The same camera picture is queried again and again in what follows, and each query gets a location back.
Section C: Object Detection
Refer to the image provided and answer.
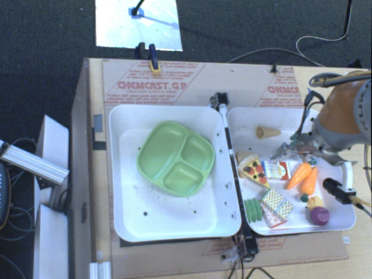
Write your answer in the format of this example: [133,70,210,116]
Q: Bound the green divided plate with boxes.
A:
[135,120,216,198]

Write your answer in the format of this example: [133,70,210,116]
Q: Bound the pink and orange carton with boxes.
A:
[261,205,288,230]

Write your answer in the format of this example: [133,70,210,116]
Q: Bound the white plastic tray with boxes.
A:
[226,106,357,237]
[109,103,242,243]

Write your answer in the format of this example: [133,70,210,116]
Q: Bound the white and red carton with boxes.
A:
[261,160,292,181]

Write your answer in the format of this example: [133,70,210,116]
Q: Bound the black block with thin wires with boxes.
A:
[209,92,230,110]
[232,233,260,259]

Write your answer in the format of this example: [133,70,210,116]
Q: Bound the green ribbed toy vegetable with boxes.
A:
[243,198,263,224]

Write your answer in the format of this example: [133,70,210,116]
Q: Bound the black cylinder on white bracket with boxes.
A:
[322,161,357,205]

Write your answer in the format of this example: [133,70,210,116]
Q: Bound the orange carrot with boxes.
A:
[286,162,313,191]
[299,167,319,203]

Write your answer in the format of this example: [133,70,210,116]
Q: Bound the yellow and green patterned carton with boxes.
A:
[259,187,295,222]

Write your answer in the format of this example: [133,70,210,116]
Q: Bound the brown cardboard board red print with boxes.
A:
[102,59,349,274]

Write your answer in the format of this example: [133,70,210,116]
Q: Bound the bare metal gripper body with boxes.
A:
[289,131,358,167]

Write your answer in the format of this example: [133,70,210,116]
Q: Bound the thin black and white rod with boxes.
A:
[218,103,252,239]

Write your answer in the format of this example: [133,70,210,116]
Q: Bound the tan ice cream cone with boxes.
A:
[255,126,282,140]

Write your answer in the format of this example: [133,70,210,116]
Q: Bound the yellow pizza slice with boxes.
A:
[237,153,271,189]

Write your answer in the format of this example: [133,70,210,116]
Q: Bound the yellow toy food piece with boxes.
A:
[306,195,324,211]

